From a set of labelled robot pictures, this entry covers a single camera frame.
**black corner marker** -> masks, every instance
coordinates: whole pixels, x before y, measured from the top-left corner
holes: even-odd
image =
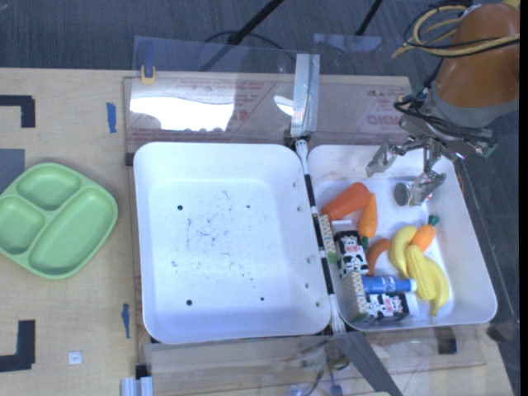
[[[0,96],[0,106],[19,106],[21,112],[21,128],[34,128],[35,100],[32,96]]]
[[[30,370],[35,363],[35,320],[18,322],[16,353],[0,356],[0,372]]]

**carrot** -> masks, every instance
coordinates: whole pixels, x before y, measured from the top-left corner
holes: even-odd
[[[357,223],[357,231],[365,240],[364,246],[368,245],[368,238],[372,238],[378,228],[378,207],[376,204],[376,194],[370,194],[370,199]]]
[[[374,269],[376,262],[380,255],[387,251],[390,248],[390,239],[382,238],[379,241],[376,241],[366,253],[366,264],[369,267],[369,271],[366,273],[367,276],[374,275]]]
[[[357,181],[328,202],[321,209],[321,214],[327,215],[330,221],[338,220],[365,207],[369,199],[369,190],[363,183]]]
[[[411,240],[410,245],[418,245],[420,249],[425,251],[429,245],[431,245],[432,240],[436,236],[435,225],[440,221],[438,216],[430,215],[427,221],[427,224],[423,224],[414,234],[414,237]]]

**blue scuff mark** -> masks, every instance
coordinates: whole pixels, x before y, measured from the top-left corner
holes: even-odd
[[[128,304],[123,304],[123,311],[121,312],[121,318],[123,318],[123,324],[125,325],[126,338],[130,339],[130,314],[129,314]]]
[[[114,134],[117,132],[117,116],[116,116],[116,105],[111,102],[106,103],[106,118],[108,119],[108,127],[110,128],[110,133]]]

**dark gray floor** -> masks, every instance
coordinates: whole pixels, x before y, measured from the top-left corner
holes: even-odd
[[[0,0],[0,66],[129,69],[136,35],[204,41],[240,29],[269,1]],[[354,35],[373,1],[286,0],[253,32],[284,49],[310,51],[315,34]],[[330,55],[340,58],[343,73],[404,75],[417,86],[438,60],[420,51],[396,59],[390,55],[409,22],[438,1],[385,0],[364,33],[382,39],[378,49]],[[271,47],[254,36],[243,44]],[[341,72],[322,64],[322,73]],[[493,128],[500,139],[497,151],[488,159],[468,160],[462,177],[471,189],[466,192],[469,208],[483,213],[474,215],[474,227],[499,299],[490,334],[501,342],[512,386],[520,394],[518,112],[499,119]]]

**toy banana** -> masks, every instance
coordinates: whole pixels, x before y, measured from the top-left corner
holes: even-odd
[[[409,275],[416,281],[416,295],[424,300],[436,297],[436,287],[426,258],[418,245],[409,245],[405,250]]]
[[[426,257],[426,264],[431,273],[432,282],[435,285],[436,296],[431,301],[431,315],[436,316],[438,309],[440,309],[449,299],[449,284],[447,277],[441,267],[436,264],[431,258]]]
[[[403,226],[390,241],[389,258],[394,266],[403,274],[404,277],[409,277],[407,271],[407,263],[405,261],[405,250],[413,239],[417,227],[411,224]]]

